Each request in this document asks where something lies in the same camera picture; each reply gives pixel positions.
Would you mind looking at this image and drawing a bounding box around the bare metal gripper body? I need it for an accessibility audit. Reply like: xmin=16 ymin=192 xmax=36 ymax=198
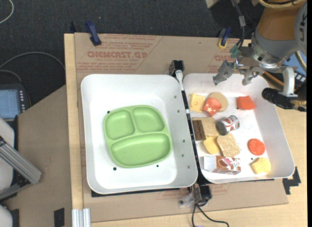
xmin=234 ymin=46 xmax=285 ymax=75

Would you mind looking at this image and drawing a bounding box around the orange wedge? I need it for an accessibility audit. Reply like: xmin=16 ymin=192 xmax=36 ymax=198
xmin=235 ymin=95 xmax=256 ymax=111

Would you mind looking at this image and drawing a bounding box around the tan round biscuit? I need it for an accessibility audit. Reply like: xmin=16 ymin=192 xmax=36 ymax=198
xmin=207 ymin=92 xmax=229 ymax=113

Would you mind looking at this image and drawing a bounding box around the yellow cheese wedge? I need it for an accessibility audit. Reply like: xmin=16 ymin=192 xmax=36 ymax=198
xmin=189 ymin=93 xmax=207 ymax=114

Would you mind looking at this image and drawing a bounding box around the white plastic tray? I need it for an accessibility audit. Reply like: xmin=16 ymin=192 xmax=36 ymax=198
xmin=182 ymin=73 xmax=295 ymax=184
xmin=80 ymin=74 xmax=198 ymax=194

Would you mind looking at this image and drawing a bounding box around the red and white can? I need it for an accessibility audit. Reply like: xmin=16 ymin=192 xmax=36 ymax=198
xmin=215 ymin=115 xmax=240 ymax=136

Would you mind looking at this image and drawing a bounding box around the thin black and white rod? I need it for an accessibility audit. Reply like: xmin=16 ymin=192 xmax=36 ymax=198
xmin=175 ymin=70 xmax=203 ymax=188

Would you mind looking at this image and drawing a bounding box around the tan bread slice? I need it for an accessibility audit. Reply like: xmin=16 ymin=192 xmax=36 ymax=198
xmin=192 ymin=117 xmax=219 ymax=138
xmin=216 ymin=133 xmax=241 ymax=158

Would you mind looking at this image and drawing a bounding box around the brown chocolate bar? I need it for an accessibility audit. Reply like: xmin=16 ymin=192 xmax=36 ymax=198
xmin=192 ymin=120 xmax=207 ymax=141

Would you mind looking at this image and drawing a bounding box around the orange round slice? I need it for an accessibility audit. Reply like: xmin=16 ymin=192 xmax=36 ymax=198
xmin=248 ymin=138 xmax=266 ymax=156

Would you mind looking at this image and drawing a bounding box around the yellow slice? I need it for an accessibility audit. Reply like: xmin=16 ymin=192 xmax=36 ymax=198
xmin=203 ymin=136 xmax=221 ymax=155

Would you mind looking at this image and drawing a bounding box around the brown cardboard board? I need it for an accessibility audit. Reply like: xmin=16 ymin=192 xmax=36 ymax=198
xmin=74 ymin=32 xmax=296 ymax=223

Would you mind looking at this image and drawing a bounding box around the yellow ridged piece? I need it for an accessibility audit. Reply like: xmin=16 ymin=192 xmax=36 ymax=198
xmin=250 ymin=157 xmax=272 ymax=175

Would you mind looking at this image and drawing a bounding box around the white carton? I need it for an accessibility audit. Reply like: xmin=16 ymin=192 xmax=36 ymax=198
xmin=199 ymin=155 xmax=242 ymax=176

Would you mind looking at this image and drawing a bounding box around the green divided plate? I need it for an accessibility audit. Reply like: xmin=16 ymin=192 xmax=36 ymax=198
xmin=103 ymin=104 xmax=173 ymax=169

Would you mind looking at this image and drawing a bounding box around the black cylinder on white bracket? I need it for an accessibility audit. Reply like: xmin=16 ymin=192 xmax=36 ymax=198
xmin=261 ymin=67 xmax=302 ymax=110

